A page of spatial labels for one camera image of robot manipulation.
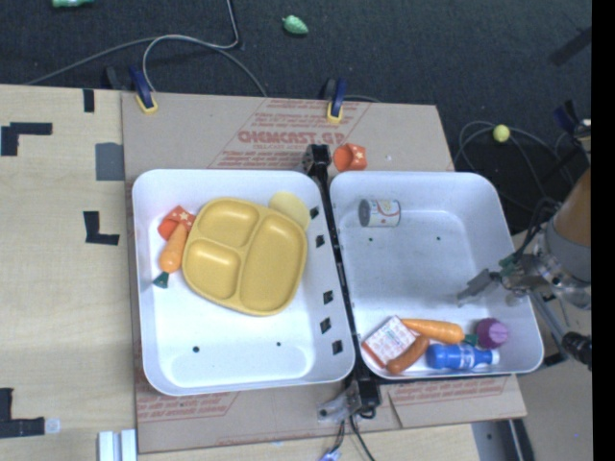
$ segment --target light wood surface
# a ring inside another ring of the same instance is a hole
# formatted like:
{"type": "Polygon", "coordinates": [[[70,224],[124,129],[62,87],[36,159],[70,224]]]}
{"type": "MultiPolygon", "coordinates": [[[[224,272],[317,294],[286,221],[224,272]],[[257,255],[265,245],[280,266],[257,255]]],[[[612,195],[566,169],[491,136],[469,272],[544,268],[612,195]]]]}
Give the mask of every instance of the light wood surface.
{"type": "MultiPolygon", "coordinates": [[[[0,85],[0,125],[51,122],[0,157],[0,387],[14,418],[57,418],[61,431],[0,440],[0,459],[96,459],[99,431],[135,428],[124,182],[98,182],[95,145],[122,142],[120,95],[0,85]],[[99,211],[117,246],[87,244],[83,212],[99,211]]],[[[379,459],[479,459],[472,429],[454,425],[369,433],[379,459]]],[[[319,459],[332,439],[148,454],[139,459],[319,459]]],[[[366,459],[349,435],[344,460],[366,459]]]]}

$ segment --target yellow divided plate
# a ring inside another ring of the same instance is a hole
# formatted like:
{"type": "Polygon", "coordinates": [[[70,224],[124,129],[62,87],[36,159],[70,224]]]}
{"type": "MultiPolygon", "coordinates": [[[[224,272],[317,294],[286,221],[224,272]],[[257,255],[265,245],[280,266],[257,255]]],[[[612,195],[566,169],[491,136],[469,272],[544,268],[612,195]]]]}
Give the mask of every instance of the yellow divided plate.
{"type": "Polygon", "coordinates": [[[197,215],[182,268],[200,296],[269,316],[292,301],[307,254],[306,233],[294,220],[266,206],[219,198],[197,215]]]}

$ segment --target cardboard sheet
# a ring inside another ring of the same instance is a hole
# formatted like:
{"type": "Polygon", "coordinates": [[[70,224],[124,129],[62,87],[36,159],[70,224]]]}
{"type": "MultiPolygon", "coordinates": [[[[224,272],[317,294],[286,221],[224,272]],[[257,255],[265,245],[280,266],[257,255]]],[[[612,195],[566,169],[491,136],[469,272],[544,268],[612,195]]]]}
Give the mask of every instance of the cardboard sheet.
{"type": "MultiPolygon", "coordinates": [[[[308,144],[333,152],[349,141],[367,149],[370,170],[453,170],[436,107],[350,103],[334,125],[324,101],[177,94],[157,101],[159,111],[146,115],[133,94],[122,95],[139,451],[334,435],[336,425],[318,423],[317,405],[340,394],[341,383],[182,398],[149,385],[140,363],[131,186],[158,168],[295,169],[308,144]]],[[[365,431],[526,414],[515,376],[386,385],[381,393],[376,418],[361,421],[365,431]]]]}

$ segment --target tennis ball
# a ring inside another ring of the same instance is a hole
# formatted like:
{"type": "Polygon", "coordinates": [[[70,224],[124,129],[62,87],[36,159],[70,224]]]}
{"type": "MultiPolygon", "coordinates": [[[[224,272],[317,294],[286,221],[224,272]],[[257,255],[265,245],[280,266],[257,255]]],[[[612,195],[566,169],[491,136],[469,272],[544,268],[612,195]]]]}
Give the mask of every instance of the tennis ball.
{"type": "Polygon", "coordinates": [[[507,125],[498,125],[493,129],[493,138],[500,143],[506,142],[510,138],[510,128],[507,125]]]}

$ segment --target soda can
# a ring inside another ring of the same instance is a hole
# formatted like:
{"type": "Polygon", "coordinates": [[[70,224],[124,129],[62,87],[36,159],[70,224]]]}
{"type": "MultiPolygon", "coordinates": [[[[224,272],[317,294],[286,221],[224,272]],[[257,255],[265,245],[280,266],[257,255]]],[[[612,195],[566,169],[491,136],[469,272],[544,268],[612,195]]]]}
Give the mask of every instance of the soda can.
{"type": "Polygon", "coordinates": [[[402,209],[397,200],[361,200],[358,221],[363,227],[397,227],[402,209]]]}

